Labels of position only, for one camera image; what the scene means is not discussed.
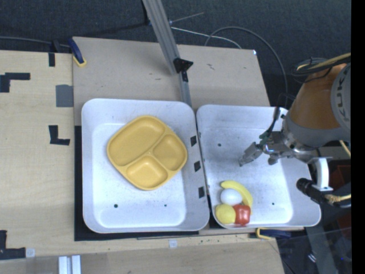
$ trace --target toy fruit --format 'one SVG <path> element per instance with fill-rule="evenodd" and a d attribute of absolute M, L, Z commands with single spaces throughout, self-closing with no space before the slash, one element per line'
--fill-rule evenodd
<path fill-rule="evenodd" d="M 233 208 L 236 212 L 236 219 L 234 223 L 245 225 L 250 222 L 251 208 L 249 206 L 238 204 L 233 206 Z"/>
<path fill-rule="evenodd" d="M 242 202 L 242 196 L 234 189 L 224 189 L 221 192 L 221 202 L 223 204 L 234 206 Z"/>
<path fill-rule="evenodd" d="M 236 212 L 231 205 L 219 204 L 216 206 L 216 218 L 222 224 L 234 223 Z"/>
<path fill-rule="evenodd" d="M 244 205 L 252 207 L 253 198 L 250 192 L 241 183 L 235 180 L 225 180 L 224 182 L 221 183 L 221 187 L 224 189 L 234 189 L 238 191 L 242 196 L 242 201 Z"/>

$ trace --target table surface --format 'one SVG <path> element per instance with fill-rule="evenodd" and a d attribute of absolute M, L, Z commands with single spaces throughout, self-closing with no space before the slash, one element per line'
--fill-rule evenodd
<path fill-rule="evenodd" d="M 5 123 L 0 125 L 0 226 L 7 230 L 7 248 L 33 248 L 36 256 L 131 250 L 144 251 L 142 253 L 146 255 L 149 249 L 168 249 L 169 239 L 166 238 L 74 241 L 74 125 L 80 124 L 82 103 L 90 97 L 158 99 L 161 94 L 164 100 L 180 100 L 179 84 L 174 75 L 168 74 L 158 44 L 85 38 L 76 38 L 76 41 L 85 56 L 90 54 L 86 57 L 89 65 L 84 68 L 73 63 L 70 54 L 55 54 L 55 66 L 52 67 L 48 53 L 0 51 L 0 75 L 9 72 L 31 75 L 30 80 L 11 80 L 10 92 L 0 93 L 0 117 Z M 119 49 L 124 61 L 119 62 L 115 72 L 122 68 L 124 75 L 133 74 L 133 78 L 125 77 L 129 79 L 124 81 L 123 94 L 110 94 L 105 90 L 91 92 L 90 82 L 99 84 L 95 90 L 102 88 L 100 74 L 93 75 L 90 71 L 104 72 L 103 82 L 112 82 L 114 74 L 106 76 L 107 71 L 95 69 L 100 62 L 95 61 L 95 51 L 93 57 L 88 47 L 93 49 L 100 44 L 111 48 L 112 52 Z M 195 110 L 208 103 L 269 105 L 258 61 L 252 51 L 196 46 L 179 46 L 179 50 L 183 58 L 196 62 L 188 71 Z M 138 54 L 144 56 L 145 65 L 136 67 L 133 61 L 138 60 Z M 82 88 L 86 78 L 90 82 Z M 64 84 L 74 87 L 75 109 L 56 106 L 56 86 Z M 70 139 L 70 144 L 50 144 L 49 125 L 57 125 L 58 138 Z M 207 244 L 212 246 L 209 251 L 213 253 L 220 252 L 219 247 L 224 245 L 240 247 L 241 243 L 247 243 L 257 256 L 266 251 L 265 263 L 277 265 L 274 273 L 282 273 L 276 244 L 268 247 L 266 242 L 249 238 L 246 231 L 207 227 L 198 236 L 174 239 L 178 248 L 194 248 L 185 250 L 186 254 L 200 252 L 200 247 Z M 265 267 L 258 263 L 257 269 L 255 273 L 264 273 L 260 269 Z"/>

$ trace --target yellow banana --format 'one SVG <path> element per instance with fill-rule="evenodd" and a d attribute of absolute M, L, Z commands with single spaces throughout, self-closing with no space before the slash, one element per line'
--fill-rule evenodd
<path fill-rule="evenodd" d="M 244 185 L 235 180 L 225 180 L 221 183 L 221 187 L 224 189 L 234 189 L 238 191 L 242 196 L 242 202 L 244 205 L 252 207 L 253 198 L 251 193 L 246 189 Z"/>

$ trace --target yellow plate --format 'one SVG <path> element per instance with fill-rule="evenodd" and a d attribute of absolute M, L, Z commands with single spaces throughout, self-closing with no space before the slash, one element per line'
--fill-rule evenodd
<path fill-rule="evenodd" d="M 140 116 L 109 140 L 108 158 L 134 186 L 154 190 L 178 173 L 188 152 L 181 139 L 160 119 Z"/>

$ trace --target white cable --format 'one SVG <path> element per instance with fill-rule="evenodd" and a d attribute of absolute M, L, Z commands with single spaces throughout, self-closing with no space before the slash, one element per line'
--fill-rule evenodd
<path fill-rule="evenodd" d="M 177 27 L 171 27 L 171 29 L 173 29 L 173 30 L 180 30 L 180 31 L 184 31 L 184 32 L 186 32 L 186 33 L 190 33 L 190 34 L 202 35 L 203 37 L 206 37 L 206 38 L 211 37 L 211 38 L 216 38 L 216 39 L 223 39 L 223 40 L 225 40 L 225 41 L 227 41 L 227 42 L 230 42 L 230 43 L 234 44 L 234 45 L 235 45 L 236 47 L 238 47 L 239 49 L 242 49 L 242 47 L 241 47 L 238 43 L 236 43 L 236 42 L 234 42 L 234 41 L 231 41 L 230 39 L 227 39 L 227 38 L 223 38 L 223 37 L 216 37 L 216 36 L 210 36 L 210 35 L 208 35 L 208 34 L 201 34 L 201 33 L 197 33 L 197 32 L 195 32 L 195 31 L 191 31 L 191 30 L 179 29 L 179 28 L 177 28 Z"/>

